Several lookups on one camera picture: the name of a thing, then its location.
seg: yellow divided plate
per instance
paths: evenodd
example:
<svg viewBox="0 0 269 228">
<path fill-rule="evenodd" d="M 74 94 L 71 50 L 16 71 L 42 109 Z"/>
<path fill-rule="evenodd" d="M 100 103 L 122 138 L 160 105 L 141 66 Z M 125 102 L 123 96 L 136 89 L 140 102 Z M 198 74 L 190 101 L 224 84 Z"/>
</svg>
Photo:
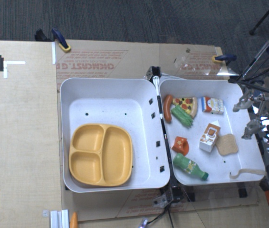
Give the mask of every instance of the yellow divided plate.
<svg viewBox="0 0 269 228">
<path fill-rule="evenodd" d="M 118 186 L 131 174 L 133 148 L 129 133 L 118 126 L 85 124 L 73 133 L 69 169 L 79 182 Z"/>
</svg>

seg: black cable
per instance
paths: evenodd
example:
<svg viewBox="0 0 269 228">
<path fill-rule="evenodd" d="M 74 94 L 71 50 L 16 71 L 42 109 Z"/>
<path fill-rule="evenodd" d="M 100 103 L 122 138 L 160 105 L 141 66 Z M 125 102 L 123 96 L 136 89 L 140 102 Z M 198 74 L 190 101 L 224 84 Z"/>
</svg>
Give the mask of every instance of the black cable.
<svg viewBox="0 0 269 228">
<path fill-rule="evenodd" d="M 254 59 L 250 62 L 249 65 L 247 65 L 245 67 L 245 69 L 243 70 L 243 72 L 237 77 L 237 80 L 240 80 L 241 78 L 244 78 L 246 76 L 246 74 L 251 70 L 251 68 L 255 65 L 255 63 L 257 62 L 257 60 L 260 58 L 260 56 L 266 51 L 266 49 L 269 46 L 269 39 L 268 41 L 263 45 L 263 47 L 261 48 L 261 50 L 257 53 L 257 55 L 254 57 Z"/>
<path fill-rule="evenodd" d="M 253 29 L 249 31 L 250 35 L 254 35 L 255 30 L 257 27 L 263 22 L 263 20 L 269 15 L 269 10 L 262 16 L 262 18 L 258 21 Z"/>
<path fill-rule="evenodd" d="M 247 83 L 247 82 L 244 82 L 244 81 L 239 81 L 239 80 L 235 80 L 235 79 L 230 78 L 229 82 L 230 83 L 236 83 L 236 84 L 242 84 L 242 85 L 251 87 L 253 89 L 257 89 L 257 90 L 260 90 L 262 92 L 269 93 L 269 89 L 266 89 L 266 88 L 258 86 L 258 85 L 253 85 L 253 84 L 250 84 L 250 83 Z"/>
<path fill-rule="evenodd" d="M 255 70 L 255 72 L 252 74 L 251 77 L 253 77 L 255 75 L 255 73 L 257 73 L 257 71 L 269 60 L 269 56 L 262 62 L 262 64 L 259 65 L 259 67 Z"/>
<path fill-rule="evenodd" d="M 170 216 L 170 212 L 169 212 L 169 208 L 170 208 L 170 206 L 171 206 L 171 204 L 167 205 L 167 206 L 164 208 L 164 210 L 162 211 L 161 214 L 159 214 L 159 215 L 158 215 L 157 217 L 155 217 L 153 220 L 148 221 L 147 224 L 149 225 L 149 224 L 151 224 L 152 222 L 154 222 L 155 220 L 161 218 L 167 211 L 168 211 L 168 214 L 169 214 L 169 216 Z"/>
<path fill-rule="evenodd" d="M 169 209 L 167 210 L 167 212 L 168 212 L 169 220 L 171 221 L 171 225 L 172 225 L 172 228 L 173 228 L 173 220 L 172 220 L 172 217 L 171 217 L 171 212 L 170 212 Z"/>
<path fill-rule="evenodd" d="M 264 70 L 263 72 L 261 72 L 260 74 L 254 76 L 254 77 L 252 77 L 252 78 L 248 78 L 248 79 L 244 79 L 244 80 L 242 80 L 242 82 L 243 82 L 243 81 L 250 81 L 250 83 L 251 83 L 251 80 L 252 80 L 252 79 L 258 78 L 258 77 L 260 77 L 260 76 L 262 76 L 262 75 L 264 75 L 264 74 L 266 74 L 266 73 L 268 73 L 268 72 L 269 72 L 269 68 L 267 68 L 266 70 Z"/>
<path fill-rule="evenodd" d="M 266 120 L 269 120 L 269 118 L 266 117 L 265 119 L 262 119 L 262 120 L 260 120 L 260 121 L 263 122 L 263 121 L 266 121 Z"/>
</svg>

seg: toy pizza slice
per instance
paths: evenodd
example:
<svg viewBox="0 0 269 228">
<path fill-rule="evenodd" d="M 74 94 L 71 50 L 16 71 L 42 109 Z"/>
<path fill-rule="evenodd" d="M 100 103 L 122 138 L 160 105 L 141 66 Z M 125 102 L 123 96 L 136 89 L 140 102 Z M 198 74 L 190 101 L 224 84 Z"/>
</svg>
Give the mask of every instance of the toy pizza slice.
<svg viewBox="0 0 269 228">
<path fill-rule="evenodd" d="M 192 119 L 197 114 L 198 101 L 196 97 L 174 98 L 173 105 L 179 105 Z"/>
</svg>

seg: white plastic bin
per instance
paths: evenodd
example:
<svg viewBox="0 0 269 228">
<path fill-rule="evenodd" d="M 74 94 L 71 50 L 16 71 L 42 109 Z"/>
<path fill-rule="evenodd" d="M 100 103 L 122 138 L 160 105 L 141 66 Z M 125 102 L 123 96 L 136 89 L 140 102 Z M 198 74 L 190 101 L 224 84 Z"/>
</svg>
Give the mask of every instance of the white plastic bin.
<svg viewBox="0 0 269 228">
<path fill-rule="evenodd" d="M 160 188 L 170 178 L 156 91 L 144 79 L 70 78 L 61 89 L 63 177 L 73 192 Z M 124 128 L 133 144 L 129 180 L 116 187 L 99 187 L 75 180 L 68 156 L 74 130 L 83 124 L 112 124 Z"/>
<path fill-rule="evenodd" d="M 187 138 L 189 152 L 187 158 L 195 161 L 200 169 L 208 172 L 206 181 L 196 178 L 174 167 L 174 174 L 177 180 L 188 186 L 218 184 L 241 181 L 259 181 L 262 175 L 243 173 L 236 179 L 230 179 L 230 173 L 236 175 L 240 169 L 265 170 L 264 162 L 260 154 L 255 136 L 246 140 L 241 137 L 244 134 L 246 124 L 250 121 L 247 110 L 233 112 L 233 107 L 242 96 L 242 90 L 237 84 L 230 84 L 225 80 L 184 80 L 167 79 L 160 84 L 162 100 L 166 95 L 173 95 L 174 98 L 197 97 L 198 111 L 193 120 L 191 128 L 184 127 L 174 116 L 170 123 L 165 122 L 168 141 L 172 147 L 176 136 Z M 224 104 L 223 114 L 211 114 L 202 112 L 201 98 L 208 96 L 222 99 Z M 209 153 L 199 148 L 201 135 L 205 131 L 208 123 L 219 121 L 219 136 L 233 134 L 236 138 L 238 152 L 226 156 L 221 156 L 216 147 Z M 172 158 L 176 152 L 171 150 Z"/>
</svg>

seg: toy food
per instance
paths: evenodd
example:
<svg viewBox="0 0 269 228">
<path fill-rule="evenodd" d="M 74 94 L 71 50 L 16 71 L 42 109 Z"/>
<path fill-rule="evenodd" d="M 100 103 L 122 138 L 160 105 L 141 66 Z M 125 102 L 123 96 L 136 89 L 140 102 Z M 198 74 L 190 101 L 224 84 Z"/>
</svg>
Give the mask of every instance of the toy food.
<svg viewBox="0 0 269 228">
<path fill-rule="evenodd" d="M 172 115 L 171 115 L 171 111 L 170 111 L 172 101 L 173 101 L 173 96 L 167 95 L 165 97 L 164 104 L 163 104 L 164 119 L 169 123 L 172 120 Z"/>
<path fill-rule="evenodd" d="M 216 141 L 216 146 L 219 154 L 223 156 L 238 152 L 235 136 L 231 133 L 219 136 Z"/>
<path fill-rule="evenodd" d="M 202 97 L 201 98 L 202 111 L 215 113 L 215 114 L 223 114 L 223 100 L 210 98 L 210 97 Z"/>
<path fill-rule="evenodd" d="M 173 105 L 179 105 L 192 119 L 197 114 L 198 101 L 196 97 L 174 98 Z"/>
<path fill-rule="evenodd" d="M 183 126 L 191 127 L 193 119 L 179 105 L 176 105 L 172 110 L 172 114 L 182 123 Z"/>
<path fill-rule="evenodd" d="M 186 138 L 176 137 L 174 140 L 174 145 L 172 147 L 173 151 L 181 153 L 182 155 L 187 155 L 189 151 L 189 145 Z"/>
<path fill-rule="evenodd" d="M 201 171 L 196 162 L 186 158 L 181 153 L 177 153 L 174 157 L 173 164 L 179 166 L 183 171 L 190 175 L 199 176 L 204 181 L 209 176 L 207 172 Z"/>
<path fill-rule="evenodd" d="M 70 220 L 70 228 L 77 228 L 78 226 L 77 223 L 77 213 L 73 212 L 72 216 L 71 216 L 71 220 Z"/>
</svg>

